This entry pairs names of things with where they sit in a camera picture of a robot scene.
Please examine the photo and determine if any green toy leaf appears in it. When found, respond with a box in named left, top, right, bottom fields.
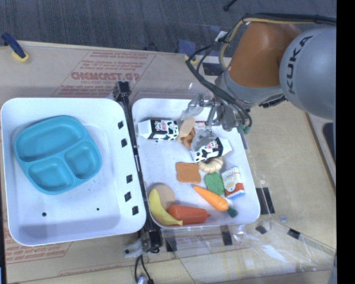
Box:
left=204, top=172, right=225, bottom=196

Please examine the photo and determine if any black block with wires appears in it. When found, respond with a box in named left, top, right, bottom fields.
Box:
left=138, top=228, right=164, bottom=253
left=112, top=80, right=133, bottom=102

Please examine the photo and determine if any white plastic tray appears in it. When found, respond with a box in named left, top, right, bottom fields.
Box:
left=131, top=98, right=262, bottom=230
left=0, top=97, right=147, bottom=247

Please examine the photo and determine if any brown toast slice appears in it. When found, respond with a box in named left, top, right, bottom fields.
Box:
left=175, top=162, right=202, bottom=185

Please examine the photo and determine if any thin black rod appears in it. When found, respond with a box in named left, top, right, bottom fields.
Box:
left=121, top=95, right=156, bottom=237

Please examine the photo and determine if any orange toy pretzel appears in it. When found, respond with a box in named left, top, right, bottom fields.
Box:
left=182, top=129, right=196, bottom=149

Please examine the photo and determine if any orange toy carrot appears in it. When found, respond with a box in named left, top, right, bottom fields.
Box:
left=193, top=185, right=238, bottom=218

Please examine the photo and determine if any yellow banana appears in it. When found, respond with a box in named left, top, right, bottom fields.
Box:
left=148, top=188, right=184, bottom=227

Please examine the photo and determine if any cow print milk carton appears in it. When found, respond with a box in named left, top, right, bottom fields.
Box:
left=137, top=118, right=180, bottom=141
left=190, top=137, right=233, bottom=163

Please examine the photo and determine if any red toy sausage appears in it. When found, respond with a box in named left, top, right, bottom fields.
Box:
left=166, top=204, right=211, bottom=226

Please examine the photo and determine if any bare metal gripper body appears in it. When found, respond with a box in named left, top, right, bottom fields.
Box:
left=206, top=98, right=250, bottom=131

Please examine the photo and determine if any brown cardboard board red print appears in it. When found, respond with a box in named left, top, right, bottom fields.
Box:
left=0, top=40, right=252, bottom=284

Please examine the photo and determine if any red and white carton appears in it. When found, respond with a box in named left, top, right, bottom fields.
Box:
left=221, top=166, right=246, bottom=200

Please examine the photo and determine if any blue divided plate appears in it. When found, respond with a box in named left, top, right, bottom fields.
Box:
left=12, top=115, right=103, bottom=196

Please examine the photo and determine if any tan round biscuit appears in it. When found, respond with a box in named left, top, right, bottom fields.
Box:
left=150, top=183, right=176, bottom=211

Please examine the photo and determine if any beige toy bread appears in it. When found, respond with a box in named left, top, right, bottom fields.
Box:
left=177, top=116, right=196, bottom=143

